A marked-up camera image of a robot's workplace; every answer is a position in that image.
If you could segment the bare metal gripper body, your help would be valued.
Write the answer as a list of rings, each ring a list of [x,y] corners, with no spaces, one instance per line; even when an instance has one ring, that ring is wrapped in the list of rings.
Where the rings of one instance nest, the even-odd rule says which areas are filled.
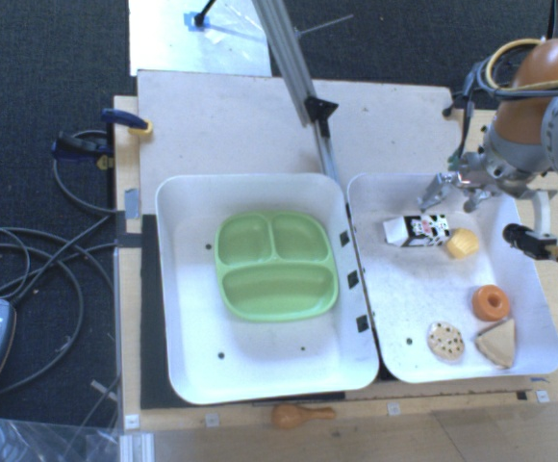
[[[534,173],[512,166],[494,152],[467,152],[458,161],[453,185],[471,193],[505,193],[525,199],[533,192],[529,184],[534,178]]]

